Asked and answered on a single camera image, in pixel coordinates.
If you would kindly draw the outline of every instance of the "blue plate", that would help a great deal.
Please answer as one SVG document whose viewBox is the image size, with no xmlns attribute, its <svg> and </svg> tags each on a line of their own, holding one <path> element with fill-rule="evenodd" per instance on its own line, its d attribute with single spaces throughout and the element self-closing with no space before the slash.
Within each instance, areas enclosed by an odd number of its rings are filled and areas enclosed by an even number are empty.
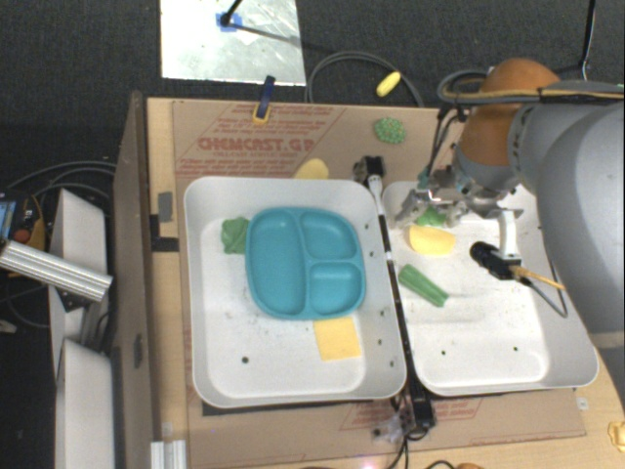
<svg viewBox="0 0 625 469">
<path fill-rule="evenodd" d="M 257 214 L 247 230 L 245 267 L 252 298 L 278 318 L 337 318 L 364 298 L 354 228 L 327 210 L 279 207 Z"/>
</svg>

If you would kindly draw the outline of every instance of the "yellow sponge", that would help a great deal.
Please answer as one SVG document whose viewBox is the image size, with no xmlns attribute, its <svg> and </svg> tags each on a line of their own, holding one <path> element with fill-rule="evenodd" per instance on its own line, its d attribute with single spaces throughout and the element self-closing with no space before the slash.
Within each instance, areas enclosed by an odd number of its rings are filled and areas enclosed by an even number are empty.
<svg viewBox="0 0 625 469">
<path fill-rule="evenodd" d="M 351 317 L 315 320 L 312 326 L 319 354 L 325 362 L 357 358 L 362 354 Z"/>
<path fill-rule="evenodd" d="M 456 236 L 430 226 L 410 226 L 407 229 L 409 245 L 423 255 L 447 255 L 456 244 Z"/>
<path fill-rule="evenodd" d="M 295 175 L 294 179 L 327 179 L 330 175 L 327 165 L 319 158 L 313 158 L 302 165 Z"/>
</svg>

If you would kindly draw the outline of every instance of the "yellow square cloth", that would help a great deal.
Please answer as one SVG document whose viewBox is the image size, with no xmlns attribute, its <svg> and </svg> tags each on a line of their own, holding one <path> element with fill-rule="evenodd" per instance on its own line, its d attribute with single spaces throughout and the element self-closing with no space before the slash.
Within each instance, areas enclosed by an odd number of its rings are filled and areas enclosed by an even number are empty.
<svg viewBox="0 0 625 469">
<path fill-rule="evenodd" d="M 325 362 L 357 358 L 362 354 L 351 317 L 316 320 L 312 325 L 319 354 Z"/>
</svg>

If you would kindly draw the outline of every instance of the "silver metal sheet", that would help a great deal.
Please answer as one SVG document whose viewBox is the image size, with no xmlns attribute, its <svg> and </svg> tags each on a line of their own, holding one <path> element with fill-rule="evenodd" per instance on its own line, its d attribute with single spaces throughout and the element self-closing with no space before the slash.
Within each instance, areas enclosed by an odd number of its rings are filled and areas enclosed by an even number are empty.
<svg viewBox="0 0 625 469">
<path fill-rule="evenodd" d="M 295 0 L 243 0 L 223 29 L 218 16 L 234 0 L 160 0 L 165 78 L 305 85 Z"/>
</svg>

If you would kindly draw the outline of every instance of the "black floor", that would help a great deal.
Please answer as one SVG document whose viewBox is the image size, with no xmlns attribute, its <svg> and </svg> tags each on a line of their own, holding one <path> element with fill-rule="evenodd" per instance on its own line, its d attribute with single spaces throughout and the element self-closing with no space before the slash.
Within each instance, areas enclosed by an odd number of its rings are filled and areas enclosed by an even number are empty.
<svg viewBox="0 0 625 469">
<path fill-rule="evenodd" d="M 587 3 L 297 0 L 307 72 L 328 51 L 372 52 L 411 78 L 429 106 L 438 105 L 438 82 L 458 69 L 518 56 L 551 68 L 577 64 Z M 623 82 L 624 16 L 625 0 L 598 0 L 589 78 Z M 114 161 L 133 90 L 147 96 L 258 96 L 256 86 L 164 80 L 159 47 L 158 0 L 0 0 L 0 189 L 61 162 Z M 318 102 L 381 103 L 373 93 L 380 78 L 376 66 L 340 64 L 332 73 L 315 84 Z M 303 92 L 278 88 L 274 97 L 299 102 Z M 384 103 L 410 105 L 411 99 L 397 89 Z M 17 306 L 33 320 L 46 317 L 35 299 Z M 6 303 L 0 303 L 0 319 L 19 327 L 15 335 L 0 335 L 0 467 L 50 467 L 54 384 L 46 332 L 20 323 Z"/>
</svg>

